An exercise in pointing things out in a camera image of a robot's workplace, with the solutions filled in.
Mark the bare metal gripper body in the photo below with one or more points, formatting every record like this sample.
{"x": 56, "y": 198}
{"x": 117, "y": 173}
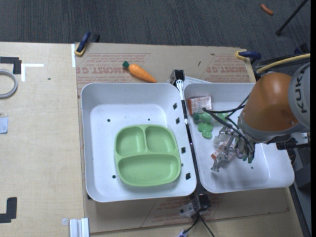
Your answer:
{"x": 231, "y": 140}

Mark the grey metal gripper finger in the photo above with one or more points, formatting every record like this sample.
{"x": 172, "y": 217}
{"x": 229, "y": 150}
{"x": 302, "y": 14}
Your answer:
{"x": 228, "y": 157}
{"x": 216, "y": 164}

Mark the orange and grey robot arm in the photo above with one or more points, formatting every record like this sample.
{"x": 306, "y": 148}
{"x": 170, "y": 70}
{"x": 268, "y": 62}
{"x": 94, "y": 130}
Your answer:
{"x": 270, "y": 102}

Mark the orange and white packet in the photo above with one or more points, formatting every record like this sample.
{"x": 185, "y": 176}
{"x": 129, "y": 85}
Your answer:
{"x": 217, "y": 152}

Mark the green grapes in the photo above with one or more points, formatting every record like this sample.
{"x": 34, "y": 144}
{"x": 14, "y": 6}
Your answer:
{"x": 205, "y": 130}

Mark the white plastic tray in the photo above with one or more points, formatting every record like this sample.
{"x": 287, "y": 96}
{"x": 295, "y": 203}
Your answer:
{"x": 247, "y": 179}
{"x": 103, "y": 157}

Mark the green bottle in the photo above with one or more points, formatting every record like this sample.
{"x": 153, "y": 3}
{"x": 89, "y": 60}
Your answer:
{"x": 206, "y": 117}

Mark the orange and white carton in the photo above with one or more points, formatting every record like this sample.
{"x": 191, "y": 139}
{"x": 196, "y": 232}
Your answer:
{"x": 199, "y": 104}

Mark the green divided plate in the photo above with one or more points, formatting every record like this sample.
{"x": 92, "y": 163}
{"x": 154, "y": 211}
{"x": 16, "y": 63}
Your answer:
{"x": 148, "y": 167}

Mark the brown cardboard board red print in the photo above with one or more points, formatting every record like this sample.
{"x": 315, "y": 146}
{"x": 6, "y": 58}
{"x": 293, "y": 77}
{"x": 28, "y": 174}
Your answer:
{"x": 158, "y": 58}

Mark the orange carrot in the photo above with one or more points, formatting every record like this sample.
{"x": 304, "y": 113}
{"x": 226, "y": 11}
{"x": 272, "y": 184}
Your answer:
{"x": 140, "y": 72}

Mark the orange sausage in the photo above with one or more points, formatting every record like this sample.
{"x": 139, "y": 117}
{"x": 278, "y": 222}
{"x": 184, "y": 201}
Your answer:
{"x": 267, "y": 9}

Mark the black cylinder on white bracket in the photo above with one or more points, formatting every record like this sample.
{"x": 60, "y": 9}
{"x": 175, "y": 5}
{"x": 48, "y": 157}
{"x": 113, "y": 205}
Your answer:
{"x": 290, "y": 145}

